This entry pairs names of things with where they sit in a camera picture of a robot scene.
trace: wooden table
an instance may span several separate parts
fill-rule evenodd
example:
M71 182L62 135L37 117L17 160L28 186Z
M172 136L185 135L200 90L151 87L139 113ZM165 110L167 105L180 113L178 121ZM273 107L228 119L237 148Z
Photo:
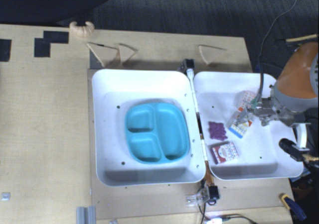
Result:
M197 71L251 72L243 38L96 30L86 39L69 35L67 44L51 43L50 58L35 58L34 39L43 38L44 30L68 32L0 25L0 39L12 40L9 62L0 62L0 193L11 193L9 201L0 201L3 224L76 223L76 208L92 204L87 42L110 47L123 43L138 50L125 67L114 63L112 68L175 70L184 58L193 58ZM200 44L223 48L225 55L207 67L198 54ZM259 224L292 223L279 200L280 193L292 197L288 179L215 181L221 199L207 209L209 217L243 214ZM166 186L145 190L158 197L158 208L169 211L161 196ZM173 201L185 195L181 185L169 189ZM137 196L135 206L125 205L121 193L114 191L110 197L119 202L119 212L134 216L118 219L119 224L196 224L201 219L197 209L185 206L177 207L179 214L149 216L154 214L150 211L140 217L138 209L148 204L146 197Z

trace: purple object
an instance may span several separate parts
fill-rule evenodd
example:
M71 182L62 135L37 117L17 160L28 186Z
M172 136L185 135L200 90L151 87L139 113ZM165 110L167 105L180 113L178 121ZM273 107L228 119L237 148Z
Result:
M226 130L223 123L216 123L213 121L208 122L209 125L209 134L211 139L217 139L220 141L226 140Z

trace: blue handle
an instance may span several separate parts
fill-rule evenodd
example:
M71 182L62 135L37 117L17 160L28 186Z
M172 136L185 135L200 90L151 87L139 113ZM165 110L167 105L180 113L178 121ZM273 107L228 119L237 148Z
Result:
M303 209L301 209L301 207L295 201L291 200L290 198L285 198L285 201L290 209L297 215L299 220L304 221L307 218Z

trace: blue plate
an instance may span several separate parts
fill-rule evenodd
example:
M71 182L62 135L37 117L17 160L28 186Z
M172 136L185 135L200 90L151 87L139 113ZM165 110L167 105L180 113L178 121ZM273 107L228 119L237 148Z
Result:
M141 163L169 163L189 151L184 116L172 104L149 103L129 109L125 133L132 157Z

